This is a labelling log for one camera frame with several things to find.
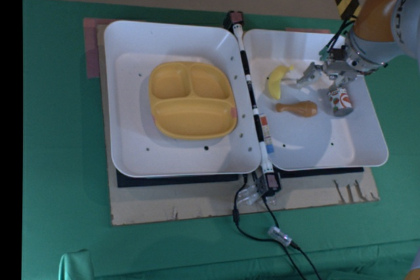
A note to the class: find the white orange and blue carton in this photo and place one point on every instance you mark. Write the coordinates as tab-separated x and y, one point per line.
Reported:
266	131

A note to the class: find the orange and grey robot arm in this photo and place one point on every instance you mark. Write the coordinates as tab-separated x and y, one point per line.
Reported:
377	10

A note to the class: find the brown cardboard board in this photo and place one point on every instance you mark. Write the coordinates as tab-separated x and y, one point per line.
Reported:
197	203

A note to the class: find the white can with orange print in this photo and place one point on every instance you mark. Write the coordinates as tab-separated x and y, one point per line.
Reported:
341	103

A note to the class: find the yellow banana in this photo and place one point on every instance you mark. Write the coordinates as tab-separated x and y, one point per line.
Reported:
275	82

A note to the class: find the yellow divided plate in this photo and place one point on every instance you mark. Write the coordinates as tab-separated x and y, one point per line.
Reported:
192	118

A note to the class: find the brown chicken drumstick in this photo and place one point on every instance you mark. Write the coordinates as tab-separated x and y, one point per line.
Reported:
302	108

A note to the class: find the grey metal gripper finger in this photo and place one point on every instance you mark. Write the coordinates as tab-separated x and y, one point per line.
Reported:
310	75
340	84

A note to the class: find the black and white thin rod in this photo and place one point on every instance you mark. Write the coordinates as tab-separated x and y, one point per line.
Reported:
251	88

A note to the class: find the white plastic tray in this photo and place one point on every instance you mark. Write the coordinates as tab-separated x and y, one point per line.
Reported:
131	147
311	144

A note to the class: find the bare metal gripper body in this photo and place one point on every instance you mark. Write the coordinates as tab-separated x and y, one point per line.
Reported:
341	67

